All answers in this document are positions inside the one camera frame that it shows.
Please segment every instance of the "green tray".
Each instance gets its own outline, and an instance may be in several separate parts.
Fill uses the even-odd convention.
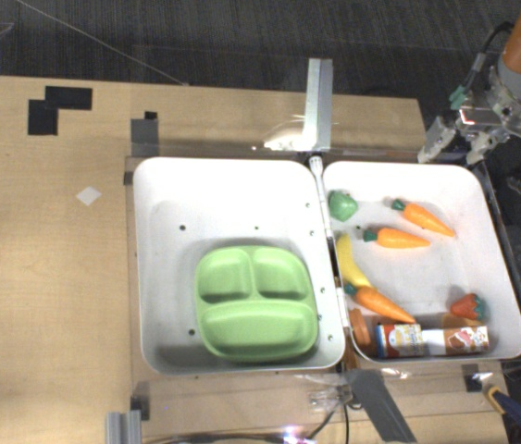
[[[304,263],[275,247],[214,250],[196,268],[196,317],[206,348],[233,362],[266,363],[309,351],[316,299]]]

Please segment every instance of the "yellow banana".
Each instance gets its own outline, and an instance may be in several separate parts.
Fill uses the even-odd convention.
[[[364,286],[373,288],[365,273],[361,271],[361,268],[353,260],[353,246],[351,245],[351,237],[348,234],[343,234],[336,241],[336,254],[338,255],[338,263],[344,282],[351,283],[355,288]]]

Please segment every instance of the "wooden table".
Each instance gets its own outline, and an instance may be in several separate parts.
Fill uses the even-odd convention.
[[[60,110],[58,136],[29,136],[28,101],[43,100],[46,85],[90,87],[93,107]],[[298,123],[304,94],[0,78],[0,443],[104,442],[106,413],[128,410],[123,174],[130,120],[145,111],[158,114],[164,141],[262,146]],[[424,141],[414,100],[335,96],[332,119],[336,146],[416,151]],[[88,187],[101,193],[89,206],[76,197]],[[505,389],[500,365],[484,366]],[[454,372],[387,380],[419,442],[507,442],[502,418]],[[176,403],[187,388],[174,386]],[[228,417],[240,405],[204,403]],[[306,402],[292,406],[307,413]],[[249,428],[262,422],[242,414]],[[380,442],[365,412],[351,418],[352,442]],[[320,442],[343,440],[341,414],[332,421]]]

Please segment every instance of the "red strawberry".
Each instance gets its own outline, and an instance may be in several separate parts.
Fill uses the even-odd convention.
[[[461,300],[454,302],[450,311],[453,315],[479,320],[484,314],[484,304],[477,294],[471,292]]]

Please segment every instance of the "dark background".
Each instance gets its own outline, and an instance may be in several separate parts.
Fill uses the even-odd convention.
[[[0,22],[15,23],[0,74],[174,83],[95,38],[192,85],[303,92],[307,58],[328,57],[335,93],[416,98],[426,126],[489,30],[521,11],[521,0],[21,1],[0,0]],[[521,172],[521,142],[490,167],[505,221],[521,227],[521,196],[504,181]],[[521,401],[521,379],[510,391]]]

